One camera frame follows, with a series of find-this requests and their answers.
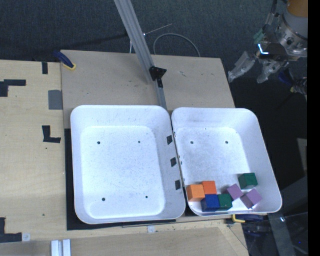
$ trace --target white cable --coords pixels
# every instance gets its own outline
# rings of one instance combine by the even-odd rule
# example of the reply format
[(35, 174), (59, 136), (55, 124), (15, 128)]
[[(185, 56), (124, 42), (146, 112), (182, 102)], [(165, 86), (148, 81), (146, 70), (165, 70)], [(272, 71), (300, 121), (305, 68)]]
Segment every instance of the white cable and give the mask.
[(182, 38), (182, 39), (188, 41), (188, 42), (193, 46), (193, 48), (197, 51), (198, 56), (201, 57), (201, 54), (200, 54), (197, 46), (196, 46), (191, 40), (189, 40), (188, 38), (184, 37), (183, 35), (175, 34), (175, 33), (167, 33), (167, 34), (160, 35), (160, 36), (154, 41), (154, 43), (153, 43), (153, 52), (154, 52), (154, 55), (157, 55), (157, 54), (156, 54), (156, 43), (157, 43), (157, 41), (158, 41), (160, 38), (167, 37), (167, 36), (179, 37), (179, 38)]

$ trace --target white plastic tray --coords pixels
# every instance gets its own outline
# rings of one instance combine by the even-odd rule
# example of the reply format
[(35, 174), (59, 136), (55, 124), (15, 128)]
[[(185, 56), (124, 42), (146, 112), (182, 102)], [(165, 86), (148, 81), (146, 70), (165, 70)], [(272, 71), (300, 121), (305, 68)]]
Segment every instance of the white plastic tray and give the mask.
[(262, 201), (247, 209), (240, 199), (228, 211), (202, 212), (200, 202), (189, 202), (199, 216), (274, 213), (282, 197), (255, 114), (239, 108), (178, 108), (172, 126), (185, 186), (215, 181), (222, 194), (243, 173), (255, 173)]
[(186, 202), (169, 113), (83, 105), (71, 114), (75, 211), (87, 224), (171, 220)]

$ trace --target wooden block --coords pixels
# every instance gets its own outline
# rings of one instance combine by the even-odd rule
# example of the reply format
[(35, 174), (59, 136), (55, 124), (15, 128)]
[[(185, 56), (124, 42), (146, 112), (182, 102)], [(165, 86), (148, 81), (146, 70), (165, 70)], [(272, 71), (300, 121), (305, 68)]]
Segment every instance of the wooden block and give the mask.
[(218, 195), (220, 210), (226, 211), (233, 207), (232, 198), (229, 194)]
[(259, 194), (259, 192), (254, 188), (247, 194), (245, 194), (243, 197), (241, 197), (241, 201), (245, 204), (245, 206), (248, 209), (253, 208), (255, 205), (257, 205), (261, 200), (262, 196)]
[(215, 181), (203, 181), (202, 182), (204, 193), (206, 195), (216, 195), (217, 187)]
[(241, 191), (240, 187), (237, 184), (234, 184), (226, 189), (226, 192), (231, 196), (232, 200), (241, 198), (244, 193)]
[(244, 173), (239, 177), (238, 180), (242, 190), (253, 189), (258, 185), (256, 174), (254, 172)]
[(216, 212), (220, 209), (219, 197), (217, 194), (206, 194), (201, 201), (201, 208), (203, 212)]
[(189, 202), (200, 202), (206, 197), (204, 186), (202, 184), (189, 185), (186, 188)]

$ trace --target wooden board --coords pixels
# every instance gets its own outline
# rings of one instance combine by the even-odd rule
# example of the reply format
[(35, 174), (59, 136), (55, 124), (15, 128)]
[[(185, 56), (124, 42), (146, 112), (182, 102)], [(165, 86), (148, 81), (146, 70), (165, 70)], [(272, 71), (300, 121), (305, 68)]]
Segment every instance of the wooden board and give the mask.
[[(155, 233), (112, 235), (71, 240), (71, 253), (76, 256), (163, 256), (163, 255), (228, 255), (248, 256), (245, 245), (228, 239), (218, 227), (160, 231)], [(51, 243), (32, 241), (0, 244), (2, 256), (50, 255)]]
[[(153, 85), (135, 54), (63, 50), (76, 70), (62, 69), (64, 127), (81, 105), (158, 105)], [(228, 80), (219, 58), (153, 55), (166, 69), (162, 78), (167, 110), (181, 107), (234, 108)]]
[[(48, 98), (48, 91), (62, 90), (61, 65), (48, 63), (45, 75), (40, 62), (0, 60), (0, 81), (9, 79), (26, 80), (27, 85), (10, 86), (8, 97), (0, 97), (0, 217), (6, 217), (5, 232), (29, 233), (38, 242), (146, 234), (146, 226), (67, 231), (64, 113), (49, 110)], [(233, 101), (225, 104), (232, 107)], [(61, 142), (43, 142), (42, 126), (51, 126), (51, 136)], [(232, 246), (243, 248), (223, 220), (203, 220), (182, 217), (156, 230), (216, 227)], [(242, 230), (237, 235), (243, 237)]]

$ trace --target metal pole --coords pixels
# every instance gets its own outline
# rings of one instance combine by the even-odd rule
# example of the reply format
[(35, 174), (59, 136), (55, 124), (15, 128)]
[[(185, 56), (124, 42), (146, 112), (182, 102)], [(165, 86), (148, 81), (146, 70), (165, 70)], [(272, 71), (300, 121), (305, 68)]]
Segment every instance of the metal pole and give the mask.
[(145, 36), (137, 19), (134, 7), (130, 0), (114, 0), (114, 2), (132, 42), (135, 53), (140, 61), (147, 82), (154, 85), (159, 105), (164, 109), (167, 109), (164, 89), (159, 86), (157, 81), (152, 79), (150, 74), (150, 68), (155, 65), (146, 43)]

